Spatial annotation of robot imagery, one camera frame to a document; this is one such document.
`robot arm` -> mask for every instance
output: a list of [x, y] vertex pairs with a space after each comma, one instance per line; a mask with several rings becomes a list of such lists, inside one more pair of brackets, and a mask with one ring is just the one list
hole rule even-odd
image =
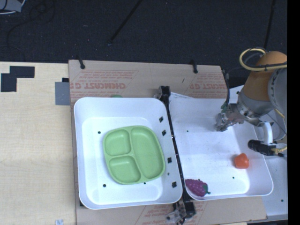
[[[243, 57], [249, 51], [259, 51], [262, 56], [255, 66], [250, 66], [243, 61]], [[280, 152], [276, 150], [272, 144], [272, 135], [268, 129], [269, 125], [261, 121], [261, 117], [275, 110], [285, 119], [287, 124], [287, 56], [281, 52], [267, 52], [263, 49], [247, 49], [240, 55], [240, 64], [251, 70], [248, 79], [238, 95], [237, 103], [229, 104], [228, 100], [223, 104], [221, 113], [217, 116], [217, 131], [226, 131], [229, 126], [242, 124], [244, 121], [251, 123], [256, 127], [263, 127], [265, 131], [265, 140], [259, 145], [257, 142], [251, 141], [248, 146], [265, 155], [278, 155]]]

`cardboard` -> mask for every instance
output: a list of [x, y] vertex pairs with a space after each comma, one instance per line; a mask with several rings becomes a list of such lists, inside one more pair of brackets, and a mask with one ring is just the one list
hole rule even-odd
[[[219, 66], [154, 64], [112, 61], [69, 61], [70, 102], [75, 173], [75, 198], [77, 224], [167, 224], [166, 215], [172, 204], [132, 206], [125, 208], [89, 210], [80, 206], [78, 193], [77, 151], [74, 126], [74, 104], [82, 97], [150, 98], [159, 86], [170, 86], [171, 92], [192, 98], [224, 98], [227, 88]], [[235, 223], [266, 218], [260, 197], [194, 201], [196, 214], [186, 220], [187, 225], [212, 225]]]

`white tray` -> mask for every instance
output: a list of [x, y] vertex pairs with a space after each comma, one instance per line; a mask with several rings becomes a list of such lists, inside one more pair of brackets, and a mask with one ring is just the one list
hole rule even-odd
[[[75, 103], [74, 115], [79, 197], [87, 208], [175, 203], [181, 198], [180, 174], [167, 112], [161, 101], [155, 98], [84, 97]], [[157, 135], [165, 157], [165, 172], [146, 184], [122, 185], [109, 174], [102, 140], [110, 130], [136, 125], [149, 127]]]
[[[254, 126], [244, 122], [227, 131], [215, 130], [223, 99], [177, 98], [170, 102], [170, 113], [184, 179], [200, 179], [210, 194], [195, 200], [214, 200], [268, 195], [273, 182], [264, 156], [248, 148], [257, 139]], [[248, 169], [237, 169], [233, 158], [246, 153]]]

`red tomato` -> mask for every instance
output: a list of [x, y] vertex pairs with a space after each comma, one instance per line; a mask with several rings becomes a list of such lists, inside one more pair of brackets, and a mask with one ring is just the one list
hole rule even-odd
[[245, 153], [241, 153], [234, 158], [235, 167], [245, 169], [249, 167], [249, 159]]

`green plate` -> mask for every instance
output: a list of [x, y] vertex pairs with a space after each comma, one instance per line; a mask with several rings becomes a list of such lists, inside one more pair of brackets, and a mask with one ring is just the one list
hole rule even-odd
[[121, 184], [136, 184], [160, 177], [165, 159], [156, 134], [145, 126], [122, 127], [103, 138], [110, 175]]

